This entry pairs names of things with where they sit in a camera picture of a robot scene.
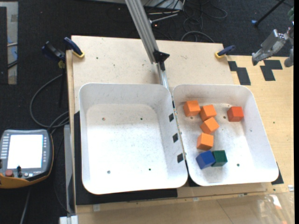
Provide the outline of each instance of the wooden block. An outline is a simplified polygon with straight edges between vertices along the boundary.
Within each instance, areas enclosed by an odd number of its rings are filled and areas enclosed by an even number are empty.
[[[204,133],[207,133],[207,134],[214,133],[219,127],[220,126],[219,126],[219,124],[217,123],[217,121],[215,120],[214,117],[211,117],[211,118],[207,119],[200,126],[201,130]]]
[[[224,150],[215,150],[212,154],[215,158],[215,163],[212,164],[212,167],[221,167],[228,162]]]
[[[200,112],[200,106],[197,100],[188,100],[183,106],[185,116],[196,116]]]
[[[239,122],[244,118],[243,109],[240,106],[232,106],[228,110],[228,120],[230,122]]]
[[[207,133],[201,133],[200,136],[197,138],[197,148],[201,150],[210,150],[213,147],[214,142],[214,136],[207,134]]]
[[[204,169],[212,166],[215,163],[215,158],[210,150],[200,153],[196,157],[196,162],[198,163],[200,169]]]
[[[217,115],[217,112],[214,108],[214,105],[204,105],[200,109],[199,115],[202,121],[206,121],[211,117],[215,117]]]

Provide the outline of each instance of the dark carpet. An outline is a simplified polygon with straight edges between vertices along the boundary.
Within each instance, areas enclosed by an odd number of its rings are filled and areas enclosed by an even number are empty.
[[[71,35],[139,38],[126,5],[85,0],[18,0],[18,78],[17,85],[0,84],[0,132],[7,128],[40,128],[29,114],[29,104],[35,92],[46,82],[61,74],[58,65],[41,53],[41,47],[50,41],[64,50],[63,38]],[[293,0],[286,0],[271,13],[258,28],[251,20],[258,20],[277,0],[189,0],[185,13],[166,19],[154,28],[157,40],[180,41],[187,31],[201,31],[215,42],[235,45],[232,55],[256,52],[273,29],[286,32],[291,26],[288,11]],[[146,8],[147,12],[163,9]],[[162,15],[148,15],[151,20]],[[184,41],[211,42],[204,35],[188,35]],[[289,56],[290,43],[276,55]],[[58,107],[60,79],[43,90],[34,103],[34,115],[49,125],[58,115],[67,111],[67,90],[64,87],[62,107]],[[55,152],[61,143],[63,129],[54,135]],[[64,207],[65,173],[64,149],[60,149],[51,176],[34,186],[24,219],[25,224],[57,224],[67,213],[59,204],[53,185]],[[0,189],[0,224],[20,222],[28,188]]]

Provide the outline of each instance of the black bracket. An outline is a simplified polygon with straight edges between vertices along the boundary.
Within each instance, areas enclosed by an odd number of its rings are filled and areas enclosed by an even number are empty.
[[[156,60],[157,63],[159,63],[161,70],[165,70],[165,64],[164,61],[166,61],[166,59],[170,56],[167,53],[155,50],[153,52],[154,58]]]

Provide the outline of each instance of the orange cube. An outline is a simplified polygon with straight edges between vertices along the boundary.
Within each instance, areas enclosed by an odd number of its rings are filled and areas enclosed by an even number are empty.
[[[219,126],[219,124],[217,123],[217,121],[215,120],[214,117],[211,117],[211,118],[207,119],[200,126],[201,130],[204,133],[207,133],[207,134],[214,133],[219,127],[220,126]]]
[[[217,115],[217,112],[214,108],[214,105],[204,105],[202,106],[199,115],[202,121],[206,121],[211,117],[215,117]]]
[[[239,122],[244,118],[243,109],[240,106],[232,106],[228,110],[228,120],[230,122]]]
[[[197,100],[188,100],[183,106],[185,116],[196,116],[200,112],[200,106]]]
[[[213,147],[214,142],[214,136],[207,134],[207,133],[201,133],[200,136],[197,138],[197,146],[196,148],[201,150],[210,150]]]

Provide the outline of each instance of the wooden table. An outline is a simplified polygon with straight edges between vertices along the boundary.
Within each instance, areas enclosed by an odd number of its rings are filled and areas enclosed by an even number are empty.
[[[86,83],[158,84],[159,76],[151,64],[139,39],[73,36],[72,40],[86,53],[83,59],[66,53],[68,94],[70,108],[71,143],[73,145],[73,115],[79,111],[78,91]],[[214,53],[223,49],[218,43],[157,41],[162,52],[169,53],[165,62],[170,91],[178,84],[240,84],[235,71],[230,71],[228,61],[246,68],[260,115],[278,163],[284,183],[247,183],[211,187],[189,187],[186,183],[178,188],[178,198],[143,202],[105,203],[101,205],[76,205],[75,211],[82,223],[139,223],[139,218],[163,220],[162,212],[170,215],[167,221],[182,223],[183,220],[203,219],[205,210],[211,223],[226,223],[219,200],[246,195],[251,198],[269,194],[287,194],[294,186],[294,134],[293,134],[293,67],[285,68],[286,57],[279,60],[282,70],[272,70],[275,81],[265,81],[260,66],[253,66],[250,56],[226,56],[216,59]],[[138,218],[135,216],[138,207]]]

